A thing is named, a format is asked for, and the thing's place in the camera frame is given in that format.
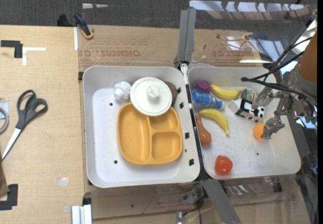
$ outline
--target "red tomato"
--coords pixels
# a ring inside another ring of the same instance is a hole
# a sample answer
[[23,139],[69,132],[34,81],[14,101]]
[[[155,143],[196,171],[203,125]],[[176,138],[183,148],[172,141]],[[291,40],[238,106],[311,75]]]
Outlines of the red tomato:
[[233,167],[232,161],[227,156],[219,155],[216,159],[214,169],[218,174],[228,174]]

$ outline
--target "yellow plate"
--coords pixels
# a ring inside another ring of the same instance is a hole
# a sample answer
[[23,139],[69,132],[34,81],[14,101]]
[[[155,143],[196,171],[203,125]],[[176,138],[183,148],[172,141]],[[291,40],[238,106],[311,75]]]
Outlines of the yellow plate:
[[119,149],[128,162],[162,164],[182,153],[181,125],[172,107],[161,116],[149,117],[127,103],[118,112],[117,126]]

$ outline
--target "blue plastic bottle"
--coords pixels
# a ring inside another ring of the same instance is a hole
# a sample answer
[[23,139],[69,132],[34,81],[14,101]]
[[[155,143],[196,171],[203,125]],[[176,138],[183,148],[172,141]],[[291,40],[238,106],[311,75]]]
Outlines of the blue plastic bottle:
[[215,96],[203,93],[200,90],[194,90],[192,92],[192,100],[195,103],[204,105],[206,107],[215,107],[217,109],[223,109],[225,105],[222,101],[217,100]]

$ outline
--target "orange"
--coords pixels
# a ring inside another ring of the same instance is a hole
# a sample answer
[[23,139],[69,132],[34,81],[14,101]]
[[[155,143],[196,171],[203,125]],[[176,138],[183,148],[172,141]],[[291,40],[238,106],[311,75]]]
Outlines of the orange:
[[263,128],[265,126],[265,123],[258,123],[253,128],[253,136],[257,139],[262,140],[262,134],[263,134]]

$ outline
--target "yellow banana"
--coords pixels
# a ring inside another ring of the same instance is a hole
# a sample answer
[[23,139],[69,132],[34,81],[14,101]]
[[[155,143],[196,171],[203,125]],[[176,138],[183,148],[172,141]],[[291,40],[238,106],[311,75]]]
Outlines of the yellow banana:
[[243,90],[243,88],[238,89],[223,89],[215,84],[210,85],[212,93],[222,99],[236,99],[239,93]]
[[228,129],[228,119],[219,110],[214,108],[203,108],[199,111],[199,114],[203,117],[211,118],[216,121],[222,127],[222,129],[225,130],[226,135],[229,135],[230,132]]

